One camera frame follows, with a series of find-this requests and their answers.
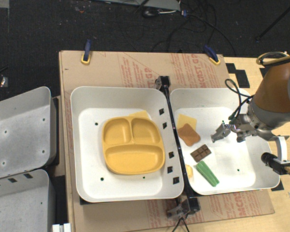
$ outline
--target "wooden table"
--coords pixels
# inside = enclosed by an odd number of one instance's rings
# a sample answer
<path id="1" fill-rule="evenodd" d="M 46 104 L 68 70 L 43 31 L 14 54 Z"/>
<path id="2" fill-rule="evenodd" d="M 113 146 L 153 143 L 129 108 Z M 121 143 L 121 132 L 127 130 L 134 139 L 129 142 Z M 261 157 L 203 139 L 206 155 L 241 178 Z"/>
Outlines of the wooden table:
<path id="1" fill-rule="evenodd" d="M 259 84 L 262 81 L 262 74 L 259 70 L 260 66 L 256 64 L 254 58 L 224 58 L 226 63 L 234 63 L 238 70 L 245 70 L 248 76 L 248 81 L 250 83 L 250 88 L 245 88 L 250 94 L 254 94 L 257 90 Z M 234 74 L 230 74 L 232 80 L 236 80 Z M 73 207 L 73 191 L 75 189 L 72 187 L 71 179 L 74 178 L 75 173 L 71 172 L 69 155 L 73 154 L 71 149 L 68 149 L 69 137 L 72 137 L 71 132 L 67 130 L 67 121 L 64 119 L 66 115 L 65 111 L 65 99 L 64 94 L 65 83 L 63 80 L 63 70 L 60 67 L 60 83 L 61 83 L 61 106 L 63 114 L 63 132 L 64 132 L 64 145 L 65 145 L 65 168 L 66 168 L 66 185 L 67 185 L 67 206 L 68 206 L 68 218 L 72 225 L 72 231 L 75 231 L 75 220 L 79 219 L 83 221 L 84 214 L 76 214 Z M 290 135 L 290 123 L 285 124 L 281 128 L 274 131 L 275 134 Z M 290 138 L 287 140 L 288 146 L 288 159 L 290 160 Z M 270 142 L 270 147 L 273 154 L 276 154 L 276 145 Z M 272 204 L 274 206 L 275 213 L 270 215 L 255 216 L 255 217 L 245 217 L 237 219 L 229 219 L 214 222 L 202 222 L 196 224 L 189 224 L 188 228 L 192 231 L 199 232 L 255 232 L 255 231 L 271 231 L 271 232 L 290 232 L 290 176 L 284 175 L 281 177 L 284 190 L 271 191 L 268 190 Z M 106 217 L 104 223 L 112 223 L 112 217 Z M 173 227 L 168 228 L 158 228 L 144 231 L 151 232 L 170 232 Z M 186 231 L 184 226 L 180 226 L 176 231 Z"/>

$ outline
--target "table surface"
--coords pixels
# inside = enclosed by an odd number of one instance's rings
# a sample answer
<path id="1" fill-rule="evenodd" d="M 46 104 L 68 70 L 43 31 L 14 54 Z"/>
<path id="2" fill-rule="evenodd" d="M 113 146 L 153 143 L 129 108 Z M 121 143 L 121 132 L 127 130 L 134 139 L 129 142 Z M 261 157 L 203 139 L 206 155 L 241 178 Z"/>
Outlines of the table surface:
<path id="1" fill-rule="evenodd" d="M 259 70 L 260 66 L 256 64 L 255 58 L 224 58 L 226 63 L 234 63 L 236 69 L 245 70 L 248 81 L 250 84 L 250 88 L 245 88 L 245 90 L 254 94 L 262 81 L 262 74 Z M 230 74 L 230 78 L 232 80 L 236 80 L 235 74 Z M 63 78 L 60 73 L 60 81 L 61 81 L 61 95 L 65 92 Z M 273 131 L 274 134 L 282 134 L 290 136 L 290 122 L 285 124 Z M 68 135 L 64 130 L 64 144 L 67 145 Z M 270 142 L 270 148 L 273 154 L 277 153 L 275 143 Z M 288 159 L 290 160 L 290 138 L 287 140 L 288 147 Z M 69 162 L 66 160 L 66 181 L 67 181 L 67 206 L 69 213 L 69 222 L 72 224 L 72 230 L 74 231 L 74 221 L 73 218 L 75 215 L 73 210 L 73 202 L 72 202 L 72 187 L 71 187 L 71 173 L 69 172 Z M 271 232 L 282 232 L 288 231 L 290 232 L 290 176 L 283 175 L 281 177 L 282 184 L 284 186 L 284 190 L 279 191 L 271 191 L 268 190 L 275 213 L 270 215 L 262 215 L 255 217 L 245 217 L 245 218 L 236 218 L 229 220 L 221 220 L 214 222 L 202 222 L 189 224 L 188 228 L 192 231 L 199 232 L 238 232 L 238 231 L 246 231 L 246 232 L 255 232 L 255 231 L 271 231 Z M 173 227 L 168 228 L 158 228 L 158 229 L 150 229 L 144 230 L 147 232 L 170 232 L 173 230 Z M 186 231 L 185 226 L 181 225 L 177 228 L 176 231 Z"/>

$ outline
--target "cardboard sheet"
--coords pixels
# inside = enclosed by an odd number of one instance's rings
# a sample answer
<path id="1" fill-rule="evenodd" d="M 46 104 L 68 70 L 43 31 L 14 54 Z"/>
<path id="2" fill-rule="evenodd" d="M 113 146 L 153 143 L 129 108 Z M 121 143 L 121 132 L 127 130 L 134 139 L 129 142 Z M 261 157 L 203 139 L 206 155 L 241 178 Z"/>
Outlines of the cardboard sheet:
<path id="1" fill-rule="evenodd" d="M 82 51 L 59 53 L 61 95 L 64 99 L 69 222 L 77 232 L 127 232 L 174 226 L 166 217 L 174 200 L 81 204 L 75 184 L 71 92 L 79 86 L 153 87 L 159 75 L 168 75 L 171 88 L 225 87 L 229 78 L 223 56 L 216 66 L 204 54 L 92 52 L 89 65 Z M 199 197 L 201 211 L 187 223 L 201 223 L 274 213 L 267 190 Z"/>

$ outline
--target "white tray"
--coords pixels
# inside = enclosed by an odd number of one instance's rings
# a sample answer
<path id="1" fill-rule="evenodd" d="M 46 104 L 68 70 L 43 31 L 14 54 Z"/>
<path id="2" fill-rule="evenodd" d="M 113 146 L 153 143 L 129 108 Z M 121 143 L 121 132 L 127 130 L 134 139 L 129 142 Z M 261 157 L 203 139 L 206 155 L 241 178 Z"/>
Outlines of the white tray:
<path id="1" fill-rule="evenodd" d="M 243 89 L 240 92 L 249 95 Z M 180 139 L 185 164 L 193 168 L 193 178 L 189 183 L 195 192 L 211 195 L 269 189 L 279 184 L 280 176 L 261 161 L 264 152 L 271 152 L 267 141 L 250 136 L 237 143 L 233 132 L 215 143 L 211 140 L 211 134 L 216 132 L 223 120 L 228 123 L 228 117 L 237 108 L 237 94 L 228 88 L 184 88 L 174 90 L 170 100 L 176 123 L 179 114 L 197 119 L 196 131 L 201 140 L 189 147 Z M 241 109 L 241 113 L 246 112 L 247 104 Z M 196 170 L 196 162 L 190 155 L 204 144 L 212 152 L 203 161 L 220 181 L 216 187 L 211 186 Z"/>
<path id="2" fill-rule="evenodd" d="M 50 232 L 54 223 L 55 191 L 47 172 L 0 179 L 0 232 Z"/>
<path id="3" fill-rule="evenodd" d="M 56 109 L 39 87 L 0 101 L 0 178 L 38 169 L 56 156 Z"/>
<path id="4" fill-rule="evenodd" d="M 71 94 L 71 106 L 76 187 L 84 200 L 95 203 L 170 199 L 182 193 L 184 183 L 177 146 L 167 101 L 160 91 L 153 88 L 79 87 Z M 113 117 L 142 110 L 147 111 L 160 130 L 165 164 L 150 174 L 115 174 L 108 170 L 103 156 L 103 124 Z"/>

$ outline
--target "yellow plate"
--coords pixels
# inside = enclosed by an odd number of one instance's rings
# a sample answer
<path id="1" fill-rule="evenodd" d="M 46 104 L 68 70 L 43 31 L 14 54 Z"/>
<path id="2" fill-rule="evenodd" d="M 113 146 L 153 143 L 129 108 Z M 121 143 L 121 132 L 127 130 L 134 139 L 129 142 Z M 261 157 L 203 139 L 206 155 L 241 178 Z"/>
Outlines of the yellow plate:
<path id="1" fill-rule="evenodd" d="M 107 120 L 102 131 L 102 146 L 106 165 L 116 174 L 147 174 L 164 165 L 159 129 L 146 117 Z"/>

